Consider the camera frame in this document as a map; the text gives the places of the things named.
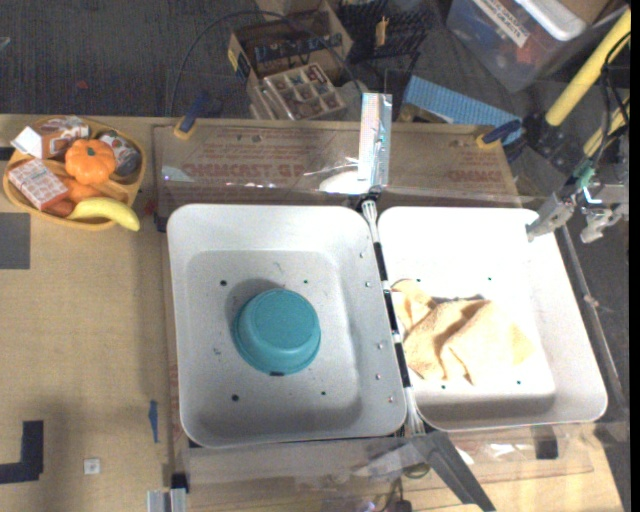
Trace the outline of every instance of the toy banana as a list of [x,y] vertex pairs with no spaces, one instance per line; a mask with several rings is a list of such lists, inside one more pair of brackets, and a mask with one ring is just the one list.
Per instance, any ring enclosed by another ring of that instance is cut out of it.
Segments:
[[90,197],[80,201],[67,219],[105,218],[132,231],[140,229],[140,220],[131,207],[111,197]]

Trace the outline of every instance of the wooden table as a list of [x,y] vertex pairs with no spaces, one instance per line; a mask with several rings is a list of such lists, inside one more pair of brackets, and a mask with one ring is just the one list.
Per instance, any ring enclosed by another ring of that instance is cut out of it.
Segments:
[[[0,138],[11,140],[38,117],[0,115]],[[171,124],[164,118],[95,119],[131,134],[149,155],[153,127]],[[23,421],[43,420],[45,439],[40,479],[0,485],[2,511],[144,511],[147,491],[169,481],[165,235],[143,213],[154,197],[152,165],[134,205],[140,232],[119,226],[85,232],[32,218],[30,269],[0,270],[0,463],[20,459]],[[0,212],[18,212],[4,194]],[[157,443],[151,401],[159,410]],[[622,510],[603,450],[597,443],[585,447],[593,471],[484,488],[498,510]],[[99,474],[84,474],[88,458],[100,459]],[[407,491],[406,497],[414,510],[477,510],[449,508],[459,502],[448,489]],[[197,501],[194,496],[190,510],[207,509]],[[285,509],[255,503],[246,510]],[[286,510],[320,506],[299,501]]]

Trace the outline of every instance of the plastic bowl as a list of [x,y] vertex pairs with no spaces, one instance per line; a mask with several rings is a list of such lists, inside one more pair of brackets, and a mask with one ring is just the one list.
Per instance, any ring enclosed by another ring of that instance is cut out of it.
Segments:
[[320,348],[320,322],[302,295],[283,289],[250,299],[233,323],[233,340],[242,358],[273,376],[299,372]]

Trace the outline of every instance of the yellow pole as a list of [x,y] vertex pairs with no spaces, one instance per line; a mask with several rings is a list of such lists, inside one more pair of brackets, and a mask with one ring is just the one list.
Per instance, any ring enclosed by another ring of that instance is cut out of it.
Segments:
[[[630,107],[631,107],[631,105],[627,105],[627,107],[626,107],[627,115],[630,114],[630,111],[631,111]],[[622,117],[622,111],[620,109],[618,109],[614,113],[613,119],[611,120],[611,127],[609,128],[609,135],[611,135],[618,128],[620,128],[623,123],[624,123],[624,117]],[[598,130],[597,132],[595,132],[589,138],[589,140],[587,142],[585,142],[584,146],[582,146],[582,150],[584,151],[584,154],[586,156],[588,156],[589,158],[592,157],[595,154],[595,152],[598,150],[598,148],[600,147],[600,144],[602,143],[602,132],[603,132],[603,130]]]
[[[562,124],[600,76],[600,70],[609,51],[630,31],[631,9],[627,9],[549,109],[545,116],[547,123],[551,126]],[[613,59],[618,55],[623,47],[623,44],[618,45],[610,58]]]

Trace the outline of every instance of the yellow cloth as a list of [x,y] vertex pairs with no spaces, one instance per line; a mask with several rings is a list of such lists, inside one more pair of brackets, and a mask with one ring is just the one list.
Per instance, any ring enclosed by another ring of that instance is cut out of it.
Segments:
[[405,329],[407,364],[423,379],[465,377],[477,384],[522,363],[535,350],[493,301],[436,304],[413,280],[399,281],[392,292]]

